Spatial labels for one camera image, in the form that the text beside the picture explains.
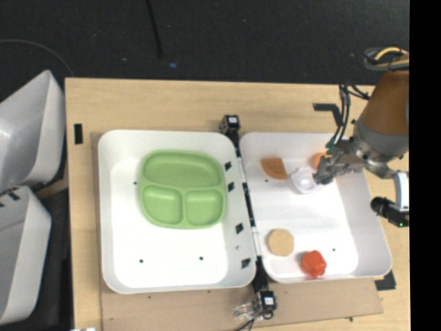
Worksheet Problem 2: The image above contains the white plastic tray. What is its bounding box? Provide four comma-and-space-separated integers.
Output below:
97, 129, 258, 294
238, 132, 393, 285

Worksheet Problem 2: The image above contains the thin black and white rod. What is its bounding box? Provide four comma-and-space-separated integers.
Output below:
229, 129, 267, 293

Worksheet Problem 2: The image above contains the black block with thin wires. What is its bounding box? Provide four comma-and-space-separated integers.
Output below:
218, 114, 242, 135
258, 290, 278, 312

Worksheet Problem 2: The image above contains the orange round toy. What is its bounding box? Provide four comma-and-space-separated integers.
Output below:
312, 152, 330, 170

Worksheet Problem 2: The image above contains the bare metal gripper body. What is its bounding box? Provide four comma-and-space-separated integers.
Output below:
317, 139, 398, 183

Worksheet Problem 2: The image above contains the tan round biscuit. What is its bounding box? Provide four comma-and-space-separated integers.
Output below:
267, 228, 295, 257

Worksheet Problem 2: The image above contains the green divided plate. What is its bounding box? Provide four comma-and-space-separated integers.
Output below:
139, 149, 227, 230

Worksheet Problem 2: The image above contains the orange pizza slice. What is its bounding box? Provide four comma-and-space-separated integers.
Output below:
260, 157, 289, 181

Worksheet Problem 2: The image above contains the black cylinder on white bracket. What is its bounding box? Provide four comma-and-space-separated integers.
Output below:
371, 170, 410, 228

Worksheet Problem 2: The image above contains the red bell pepper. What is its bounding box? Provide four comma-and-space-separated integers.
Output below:
300, 250, 327, 279

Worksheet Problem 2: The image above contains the small white cup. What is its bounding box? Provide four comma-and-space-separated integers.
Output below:
290, 166, 325, 195

